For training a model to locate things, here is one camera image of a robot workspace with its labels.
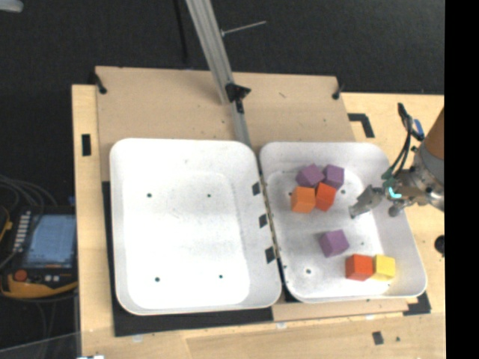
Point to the flat brown board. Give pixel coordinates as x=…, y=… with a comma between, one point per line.
x=161, y=107

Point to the orange cube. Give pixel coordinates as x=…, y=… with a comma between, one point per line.
x=302, y=199

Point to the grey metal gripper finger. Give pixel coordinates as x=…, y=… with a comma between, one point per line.
x=395, y=210
x=366, y=202

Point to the white plastic tray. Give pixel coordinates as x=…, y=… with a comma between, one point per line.
x=299, y=245
x=187, y=230

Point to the red cube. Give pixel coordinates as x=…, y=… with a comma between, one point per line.
x=325, y=196
x=358, y=267

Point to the purple cube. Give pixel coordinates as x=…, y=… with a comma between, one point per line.
x=333, y=243
x=309, y=175
x=334, y=175

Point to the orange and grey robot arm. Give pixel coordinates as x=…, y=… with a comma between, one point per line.
x=435, y=144

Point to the yellow cube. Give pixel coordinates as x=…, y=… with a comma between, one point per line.
x=384, y=267

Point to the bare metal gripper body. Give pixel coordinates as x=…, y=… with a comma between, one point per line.
x=419, y=190

